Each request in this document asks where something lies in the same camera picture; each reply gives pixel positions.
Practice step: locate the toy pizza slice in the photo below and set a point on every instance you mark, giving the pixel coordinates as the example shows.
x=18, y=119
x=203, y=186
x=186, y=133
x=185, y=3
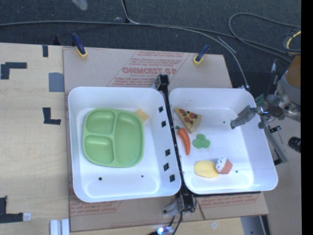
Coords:
x=189, y=120

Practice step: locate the green divided plate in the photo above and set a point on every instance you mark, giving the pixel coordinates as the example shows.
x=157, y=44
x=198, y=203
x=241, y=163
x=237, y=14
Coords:
x=127, y=136

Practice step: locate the yellow cheese piece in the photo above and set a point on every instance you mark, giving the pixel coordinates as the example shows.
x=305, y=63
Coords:
x=142, y=114

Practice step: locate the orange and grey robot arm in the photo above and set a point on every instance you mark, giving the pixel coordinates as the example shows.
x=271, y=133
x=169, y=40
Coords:
x=293, y=82

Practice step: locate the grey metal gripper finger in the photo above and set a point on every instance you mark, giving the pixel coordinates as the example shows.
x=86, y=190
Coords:
x=243, y=117
x=264, y=121

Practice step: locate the white plastic tray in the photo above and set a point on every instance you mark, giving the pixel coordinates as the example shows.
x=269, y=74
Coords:
x=232, y=150
x=122, y=182

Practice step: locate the brown cardboard board red print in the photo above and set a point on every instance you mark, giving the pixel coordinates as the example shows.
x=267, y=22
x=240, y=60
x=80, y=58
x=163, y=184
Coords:
x=102, y=67

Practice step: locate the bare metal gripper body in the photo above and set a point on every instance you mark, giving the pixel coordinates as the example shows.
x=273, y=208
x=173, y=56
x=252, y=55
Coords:
x=289, y=109

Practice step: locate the yellow potato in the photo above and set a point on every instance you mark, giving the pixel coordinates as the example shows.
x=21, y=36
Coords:
x=205, y=169

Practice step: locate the green broccoli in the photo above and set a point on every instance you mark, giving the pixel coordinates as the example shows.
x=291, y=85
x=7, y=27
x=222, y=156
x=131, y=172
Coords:
x=201, y=142

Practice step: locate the orange cupcake white frosting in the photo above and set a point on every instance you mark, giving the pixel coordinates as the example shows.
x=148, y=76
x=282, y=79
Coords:
x=226, y=166

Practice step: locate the orange carrot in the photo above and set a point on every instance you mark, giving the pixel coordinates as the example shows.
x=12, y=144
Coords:
x=185, y=138

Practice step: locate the thin black rod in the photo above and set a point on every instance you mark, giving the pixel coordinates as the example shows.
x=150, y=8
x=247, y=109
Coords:
x=174, y=141

